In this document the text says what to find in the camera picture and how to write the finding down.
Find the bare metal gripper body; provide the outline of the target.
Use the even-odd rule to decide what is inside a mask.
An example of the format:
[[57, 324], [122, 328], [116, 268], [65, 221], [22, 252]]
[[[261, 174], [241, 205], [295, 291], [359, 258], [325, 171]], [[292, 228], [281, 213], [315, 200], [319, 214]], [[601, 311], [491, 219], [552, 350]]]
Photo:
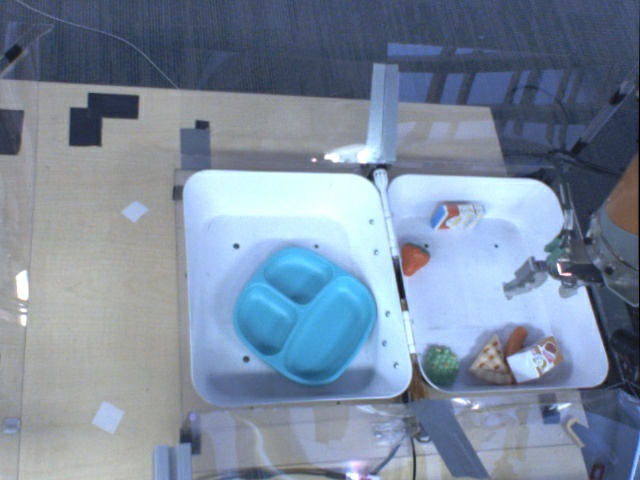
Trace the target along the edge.
[[604, 282], [583, 239], [553, 239], [547, 244], [547, 267], [550, 276], [565, 288], [600, 286]]

